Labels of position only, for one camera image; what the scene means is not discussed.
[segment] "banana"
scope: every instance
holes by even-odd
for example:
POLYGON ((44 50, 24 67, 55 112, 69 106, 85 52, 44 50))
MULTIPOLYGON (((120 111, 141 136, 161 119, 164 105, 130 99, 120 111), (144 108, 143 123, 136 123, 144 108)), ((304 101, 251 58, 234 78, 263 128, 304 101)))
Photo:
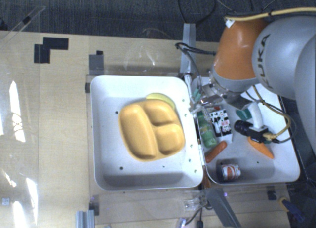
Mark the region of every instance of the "banana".
POLYGON ((150 100, 150 99, 162 100, 162 101, 168 103, 168 104, 172 107, 173 110, 176 108, 174 102, 173 102, 169 97, 167 97, 167 96, 164 95, 164 94, 151 93, 151 94, 149 94, 148 96, 146 96, 146 99, 147 99, 147 100, 150 100))

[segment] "green object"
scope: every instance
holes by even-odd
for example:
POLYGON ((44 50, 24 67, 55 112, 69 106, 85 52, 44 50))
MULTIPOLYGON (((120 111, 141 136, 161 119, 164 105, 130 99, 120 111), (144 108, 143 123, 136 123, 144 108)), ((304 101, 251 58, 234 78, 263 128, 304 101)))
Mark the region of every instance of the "green object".
POLYGON ((202 142, 206 148, 213 147, 217 145, 217 140, 215 134, 212 130, 212 126, 205 120, 204 114, 202 112, 197 113, 199 132, 202 137, 202 142))
POLYGON ((243 111, 236 110, 236 114, 240 117, 242 121, 247 121, 252 118, 249 109, 245 109, 243 111))

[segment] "green bottle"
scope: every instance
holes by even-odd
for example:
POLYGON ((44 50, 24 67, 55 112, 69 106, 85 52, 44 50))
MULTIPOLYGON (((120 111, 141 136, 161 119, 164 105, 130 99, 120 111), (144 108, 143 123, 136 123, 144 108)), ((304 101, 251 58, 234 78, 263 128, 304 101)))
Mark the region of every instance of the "green bottle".
POLYGON ((211 125, 205 120, 203 112, 197 113, 199 132, 202 137, 202 142, 206 148, 211 148, 217 145, 217 140, 211 125))

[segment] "sausage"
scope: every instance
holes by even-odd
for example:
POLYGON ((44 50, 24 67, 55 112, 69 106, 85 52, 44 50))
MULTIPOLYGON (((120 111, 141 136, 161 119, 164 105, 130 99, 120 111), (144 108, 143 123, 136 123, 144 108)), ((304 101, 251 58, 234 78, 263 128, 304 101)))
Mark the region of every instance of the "sausage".
POLYGON ((217 144, 216 147, 212 151, 210 151, 206 156, 205 156, 205 161, 206 163, 210 163, 217 155, 221 153, 222 150, 224 150, 227 147, 227 142, 226 141, 221 141, 219 144, 217 144))

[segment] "soda can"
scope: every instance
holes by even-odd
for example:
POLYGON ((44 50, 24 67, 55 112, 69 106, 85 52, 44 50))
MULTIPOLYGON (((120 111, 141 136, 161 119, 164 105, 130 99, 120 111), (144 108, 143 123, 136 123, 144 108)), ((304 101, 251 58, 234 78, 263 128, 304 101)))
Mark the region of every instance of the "soda can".
POLYGON ((231 181, 238 179, 241 175, 241 171, 237 164, 227 164, 222 165, 222 174, 224 181, 231 181))

